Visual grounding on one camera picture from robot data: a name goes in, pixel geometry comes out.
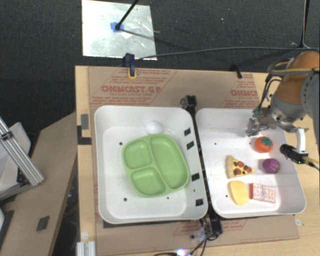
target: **pizza slice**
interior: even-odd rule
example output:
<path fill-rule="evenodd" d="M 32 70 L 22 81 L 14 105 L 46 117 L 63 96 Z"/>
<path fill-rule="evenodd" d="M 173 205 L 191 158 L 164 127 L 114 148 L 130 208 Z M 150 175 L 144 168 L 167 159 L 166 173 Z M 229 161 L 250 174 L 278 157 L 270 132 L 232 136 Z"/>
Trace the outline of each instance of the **pizza slice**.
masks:
<path fill-rule="evenodd" d="M 226 157 L 226 175 L 228 179 L 255 173 L 256 170 L 235 159 L 232 155 Z"/>

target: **white ball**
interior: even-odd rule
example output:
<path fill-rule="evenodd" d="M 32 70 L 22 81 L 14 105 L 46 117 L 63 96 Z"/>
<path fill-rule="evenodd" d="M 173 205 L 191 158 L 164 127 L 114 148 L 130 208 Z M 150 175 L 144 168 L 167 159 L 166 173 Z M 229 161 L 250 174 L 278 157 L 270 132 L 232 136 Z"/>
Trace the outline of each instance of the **white ball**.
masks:
<path fill-rule="evenodd" d="M 159 134 L 164 131 L 164 128 L 157 121 L 151 121 L 146 124 L 145 131 L 147 134 Z"/>

